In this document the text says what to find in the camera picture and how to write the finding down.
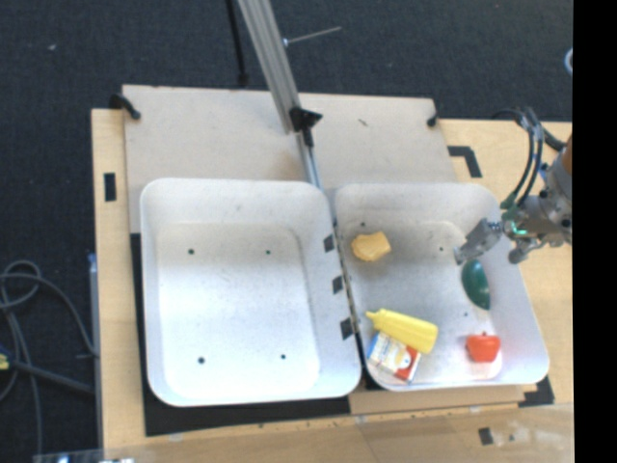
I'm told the yellow toy food piece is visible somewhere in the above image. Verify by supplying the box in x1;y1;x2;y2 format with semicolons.
350;231;392;263

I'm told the pale wood flat board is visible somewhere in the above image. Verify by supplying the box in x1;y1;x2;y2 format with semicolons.
121;83;537;416

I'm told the white red and blue carton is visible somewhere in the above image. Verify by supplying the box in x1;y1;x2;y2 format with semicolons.
365;331;422;386

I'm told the orange toy bell pepper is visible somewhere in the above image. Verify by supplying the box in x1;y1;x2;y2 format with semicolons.
465;332;502;364

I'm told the thin black and white rod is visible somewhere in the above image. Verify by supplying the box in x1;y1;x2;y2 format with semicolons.
333;215;362;344

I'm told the white plastic tray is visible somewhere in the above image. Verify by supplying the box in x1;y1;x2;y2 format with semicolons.
139;177;363;409
332;181;551;394

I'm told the dark green rounded toy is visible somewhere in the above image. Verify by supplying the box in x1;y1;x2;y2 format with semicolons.
460;259;493;312

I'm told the yellow mustard bottle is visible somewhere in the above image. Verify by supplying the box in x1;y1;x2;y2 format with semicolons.
364;308;440;356

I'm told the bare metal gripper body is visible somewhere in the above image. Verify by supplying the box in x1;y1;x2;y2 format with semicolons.
502;188;574;250

